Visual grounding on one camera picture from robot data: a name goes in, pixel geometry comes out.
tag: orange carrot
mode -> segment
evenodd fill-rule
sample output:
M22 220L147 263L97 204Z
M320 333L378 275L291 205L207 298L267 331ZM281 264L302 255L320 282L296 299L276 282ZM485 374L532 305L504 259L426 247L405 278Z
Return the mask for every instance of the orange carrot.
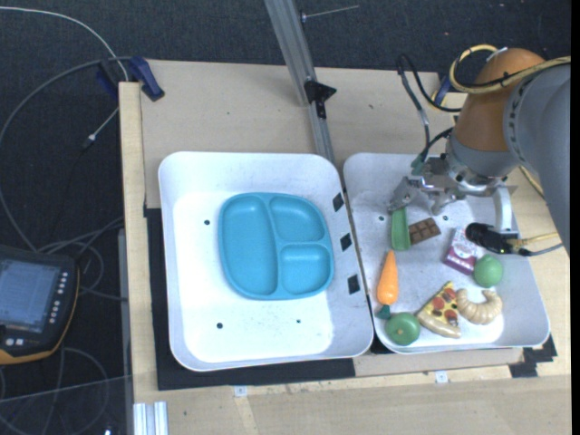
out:
M381 278L377 285L377 299L381 305L392 305L399 296L399 274L395 252L389 250L382 267Z

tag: croissant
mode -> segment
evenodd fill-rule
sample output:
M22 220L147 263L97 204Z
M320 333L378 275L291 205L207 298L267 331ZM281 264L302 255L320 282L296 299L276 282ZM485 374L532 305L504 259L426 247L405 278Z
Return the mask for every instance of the croissant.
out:
M468 291L461 288L457 292L457 309L459 313L473 324L489 324L500 313L503 301L493 290L483 290L487 298L484 303L473 303L468 299Z

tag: toy pizza slice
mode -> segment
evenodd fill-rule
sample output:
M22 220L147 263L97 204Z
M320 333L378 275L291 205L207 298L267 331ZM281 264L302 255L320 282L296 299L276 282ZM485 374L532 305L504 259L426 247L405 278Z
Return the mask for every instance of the toy pizza slice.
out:
M421 325L435 334L460 338L457 296L453 282L447 282L416 314Z

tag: screen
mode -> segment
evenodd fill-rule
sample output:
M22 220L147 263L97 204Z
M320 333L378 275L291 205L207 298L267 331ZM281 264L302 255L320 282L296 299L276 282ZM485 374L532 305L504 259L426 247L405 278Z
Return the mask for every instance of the screen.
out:
M40 333L60 271L58 266L0 261L0 324Z

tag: wooden table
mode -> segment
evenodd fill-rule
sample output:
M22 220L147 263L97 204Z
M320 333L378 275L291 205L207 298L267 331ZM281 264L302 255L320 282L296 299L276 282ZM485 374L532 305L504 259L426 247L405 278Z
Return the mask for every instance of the wooden table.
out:
M519 348L354 358L356 376L243 389L159 391L143 214L160 206L157 167L177 150L314 152L305 108L285 66L150 60L166 95L120 87L130 334L135 403L165 401L169 433L570 433L570 259L531 258L557 350L538 377L513 378ZM335 165L357 152L416 153L423 130L395 72L319 69L337 93L326 103ZM427 89L437 76L421 75ZM461 102L461 98L450 99ZM450 116L428 109L434 136ZM523 237L554 231L546 205L516 170L512 203Z

